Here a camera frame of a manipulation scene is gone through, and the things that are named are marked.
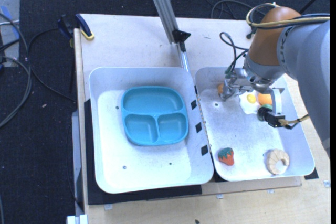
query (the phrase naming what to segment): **blue plate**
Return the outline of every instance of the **blue plate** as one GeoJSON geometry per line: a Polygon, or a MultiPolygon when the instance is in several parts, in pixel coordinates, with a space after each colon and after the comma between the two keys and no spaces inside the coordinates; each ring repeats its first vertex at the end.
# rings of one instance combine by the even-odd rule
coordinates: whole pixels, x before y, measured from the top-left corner
{"type": "Polygon", "coordinates": [[[129,88],[121,99],[121,114],[126,135],[136,145],[169,145],[188,135],[184,101],[169,87],[129,88]]]}

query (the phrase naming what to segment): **white table surface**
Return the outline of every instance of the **white table surface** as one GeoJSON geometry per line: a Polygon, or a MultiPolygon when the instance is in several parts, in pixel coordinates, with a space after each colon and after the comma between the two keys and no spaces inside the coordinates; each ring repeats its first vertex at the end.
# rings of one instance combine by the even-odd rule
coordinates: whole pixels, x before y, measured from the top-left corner
{"type": "MultiPolygon", "coordinates": [[[[80,118],[84,211],[89,223],[331,223],[330,160],[310,120],[302,122],[314,156],[317,179],[304,177],[209,182],[203,195],[88,205],[83,103],[89,97],[88,77],[97,67],[180,67],[175,45],[169,44],[159,17],[81,14],[95,38],[84,39],[75,29],[76,75],[80,118]],[[218,198],[215,194],[224,194],[218,198]]],[[[232,47],[219,34],[227,32],[236,46],[248,48],[250,27],[242,20],[177,18],[179,29],[191,33],[185,42],[191,75],[202,67],[227,67],[232,47]]],[[[237,66],[242,66],[240,59],[237,66]]],[[[285,76],[298,115],[306,113],[296,81],[285,76]]]]}

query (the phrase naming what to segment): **black carpet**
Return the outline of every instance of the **black carpet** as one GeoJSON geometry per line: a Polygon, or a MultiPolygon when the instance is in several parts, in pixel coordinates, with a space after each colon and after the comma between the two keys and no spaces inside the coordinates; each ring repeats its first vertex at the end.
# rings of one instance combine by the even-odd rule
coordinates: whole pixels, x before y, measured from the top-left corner
{"type": "MultiPolygon", "coordinates": [[[[243,4],[227,1],[211,16],[217,1],[172,0],[172,5],[176,17],[245,19],[249,11],[243,4]]],[[[276,2],[301,11],[311,0],[234,1],[252,7],[276,2]]],[[[29,43],[36,34],[57,28],[63,14],[75,26],[77,13],[157,16],[152,0],[20,0],[20,30],[29,43]]],[[[330,13],[330,0],[315,0],[303,13],[330,13]]],[[[67,175],[68,169],[72,181],[72,139],[68,130],[76,110],[76,88],[71,80],[73,56],[69,41],[58,30],[42,34],[30,47],[35,73],[67,98],[33,77],[28,100],[0,129],[0,196],[7,224],[65,223],[66,216],[75,214],[67,175]]],[[[26,57],[21,41],[19,60],[26,64],[26,57]]],[[[0,121],[20,103],[26,81],[21,67],[0,70],[0,121]]]]}

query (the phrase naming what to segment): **black clamp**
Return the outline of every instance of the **black clamp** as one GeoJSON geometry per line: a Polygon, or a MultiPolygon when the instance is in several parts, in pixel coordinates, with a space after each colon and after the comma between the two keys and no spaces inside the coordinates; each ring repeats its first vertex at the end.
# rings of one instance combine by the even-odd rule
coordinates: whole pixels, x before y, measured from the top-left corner
{"type": "Polygon", "coordinates": [[[179,43],[180,44],[180,48],[182,52],[186,52],[185,50],[185,44],[184,42],[188,39],[188,37],[191,35],[190,33],[181,31],[181,30],[174,30],[172,32],[175,43],[179,43]]]}
{"type": "MultiPolygon", "coordinates": [[[[81,28],[81,33],[87,40],[93,40],[95,35],[90,30],[88,24],[83,19],[83,17],[80,14],[75,15],[76,22],[78,24],[78,27],[81,28]]],[[[58,29],[60,32],[69,40],[70,47],[73,48],[74,43],[74,29],[71,23],[68,21],[66,15],[62,15],[59,20],[57,20],[58,29]]]]}
{"type": "Polygon", "coordinates": [[[266,121],[268,123],[268,125],[272,126],[273,128],[282,127],[279,120],[284,120],[285,119],[285,116],[283,116],[283,115],[275,116],[272,113],[272,109],[266,108],[264,106],[262,106],[261,108],[258,109],[257,115],[258,115],[258,118],[261,121],[266,121]]]}

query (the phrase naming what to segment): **strawberry toy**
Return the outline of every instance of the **strawberry toy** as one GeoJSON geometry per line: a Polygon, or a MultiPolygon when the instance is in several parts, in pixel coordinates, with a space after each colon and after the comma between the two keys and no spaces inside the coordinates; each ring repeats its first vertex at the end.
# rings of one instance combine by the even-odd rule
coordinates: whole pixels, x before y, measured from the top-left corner
{"type": "Polygon", "coordinates": [[[229,166],[232,166],[235,164],[235,161],[233,160],[233,150],[230,147],[223,148],[218,152],[218,159],[220,162],[225,163],[229,166]]]}

